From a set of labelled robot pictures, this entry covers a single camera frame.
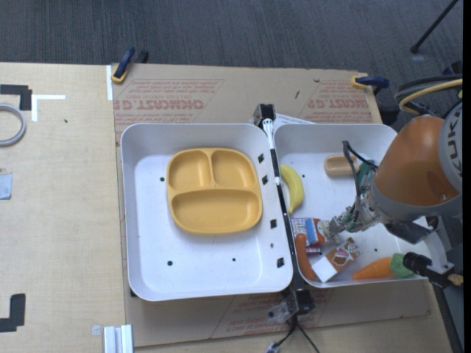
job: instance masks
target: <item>blue and yellow clamp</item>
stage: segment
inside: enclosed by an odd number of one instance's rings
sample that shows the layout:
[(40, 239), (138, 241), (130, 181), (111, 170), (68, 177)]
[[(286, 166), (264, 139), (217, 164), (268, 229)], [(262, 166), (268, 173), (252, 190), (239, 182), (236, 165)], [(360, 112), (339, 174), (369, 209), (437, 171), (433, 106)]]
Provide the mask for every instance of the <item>blue and yellow clamp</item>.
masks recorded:
[(115, 84), (121, 84), (127, 75), (127, 65), (130, 63), (132, 56), (134, 55), (135, 47), (129, 46), (124, 53), (119, 64), (113, 69), (111, 73), (111, 80)]
[(357, 89), (366, 89), (367, 86), (375, 86), (373, 93), (376, 96), (381, 89), (389, 86), (389, 80), (379, 76), (353, 76), (350, 80), (350, 84)]

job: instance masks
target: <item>white tray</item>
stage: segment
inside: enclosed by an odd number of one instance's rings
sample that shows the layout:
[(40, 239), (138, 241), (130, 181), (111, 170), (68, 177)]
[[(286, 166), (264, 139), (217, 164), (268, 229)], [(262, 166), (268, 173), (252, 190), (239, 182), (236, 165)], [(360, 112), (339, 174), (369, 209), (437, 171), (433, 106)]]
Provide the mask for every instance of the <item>white tray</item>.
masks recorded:
[[(251, 159), (263, 200), (261, 219), (251, 229), (195, 235), (175, 224), (167, 202), (167, 164), (177, 152), (201, 147), (235, 149)], [(121, 156), (128, 274), (137, 296), (163, 301), (271, 293), (289, 285), (293, 265), (261, 129), (251, 124), (135, 124), (122, 135)]]
[[(342, 154), (342, 141), (348, 140), (353, 149), (362, 157), (380, 163), (396, 132), (382, 124), (286, 124), (275, 131), (275, 147), (279, 164), (290, 165), (303, 175), (305, 199), (293, 212), (292, 217), (313, 217), (330, 220), (344, 212), (355, 199), (355, 183), (352, 176), (331, 177), (324, 169), (324, 159), (332, 154)], [(283, 188), (286, 204), (289, 193)], [(418, 224), (427, 226), (424, 218)], [(364, 232), (340, 234), (342, 240), (351, 237), (361, 250), (361, 255), (328, 282), (310, 281), (317, 288), (357, 285), (372, 282), (403, 281), (397, 277), (380, 279), (351, 280), (352, 273), (373, 260), (392, 256), (394, 253), (416, 252), (430, 257), (427, 246), (421, 242), (412, 245), (391, 235), (382, 224), (377, 224)], [(322, 247), (322, 253), (329, 252), (335, 245)], [(314, 264), (320, 257), (311, 257)], [(423, 279), (413, 275), (407, 279)]]

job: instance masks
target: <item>yellow divided plate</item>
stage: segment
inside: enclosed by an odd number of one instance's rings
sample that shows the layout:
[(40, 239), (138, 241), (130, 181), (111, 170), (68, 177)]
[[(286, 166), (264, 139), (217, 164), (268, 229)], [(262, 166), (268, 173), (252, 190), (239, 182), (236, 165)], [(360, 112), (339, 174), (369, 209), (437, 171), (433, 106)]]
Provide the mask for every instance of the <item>yellow divided plate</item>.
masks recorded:
[(176, 153), (167, 165), (167, 196), (176, 224), (197, 234), (248, 230), (262, 214), (255, 168), (245, 154), (232, 149)]

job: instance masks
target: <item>gray floor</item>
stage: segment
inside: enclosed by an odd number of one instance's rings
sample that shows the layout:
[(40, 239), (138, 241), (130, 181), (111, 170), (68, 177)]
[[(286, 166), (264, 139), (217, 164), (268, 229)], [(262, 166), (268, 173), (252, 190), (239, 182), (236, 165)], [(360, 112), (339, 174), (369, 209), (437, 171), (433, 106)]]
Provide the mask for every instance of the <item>gray floor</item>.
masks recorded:
[[(409, 51), (451, 1), (0, 0), (0, 62), (110, 64), (134, 45), (150, 63), (355, 69), (390, 81), (377, 95), (390, 107), (399, 86), (463, 59), (463, 0)], [(424, 103), (441, 115), (455, 100), (447, 91)], [(410, 119), (401, 112), (392, 127)], [(451, 247), (462, 243), (459, 221), (446, 218), (445, 229)]]

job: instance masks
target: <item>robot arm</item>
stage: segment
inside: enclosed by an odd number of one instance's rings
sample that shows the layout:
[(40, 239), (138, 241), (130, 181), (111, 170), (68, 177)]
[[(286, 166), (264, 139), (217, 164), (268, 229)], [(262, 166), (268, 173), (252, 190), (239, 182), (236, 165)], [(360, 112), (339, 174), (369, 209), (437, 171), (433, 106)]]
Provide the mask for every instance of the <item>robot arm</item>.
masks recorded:
[(434, 257), (430, 263), (421, 263), (438, 274), (448, 272), (450, 264), (443, 248), (440, 250), (438, 236), (432, 234), (434, 227), (422, 227), (414, 220), (436, 215), (462, 218), (461, 122), (462, 103), (446, 119), (424, 115), (407, 123), (380, 165), (370, 166), (362, 174), (353, 206), (332, 218), (327, 235), (382, 223), (409, 243), (425, 241)]

